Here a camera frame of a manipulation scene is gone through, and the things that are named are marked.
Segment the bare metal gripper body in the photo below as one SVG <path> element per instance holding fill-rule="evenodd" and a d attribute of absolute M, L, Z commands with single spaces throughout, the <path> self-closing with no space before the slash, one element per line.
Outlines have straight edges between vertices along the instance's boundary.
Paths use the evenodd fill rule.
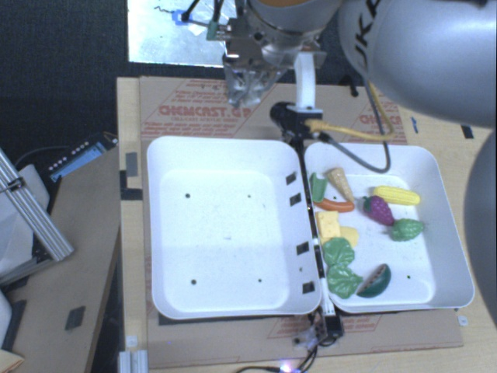
<path fill-rule="evenodd" d="M 236 72 L 253 71 L 282 75 L 294 67 L 300 53 L 309 53 L 321 67 L 326 53 L 318 31 L 301 32 L 274 27 L 258 16 L 231 18 L 224 34 L 224 66 Z"/>

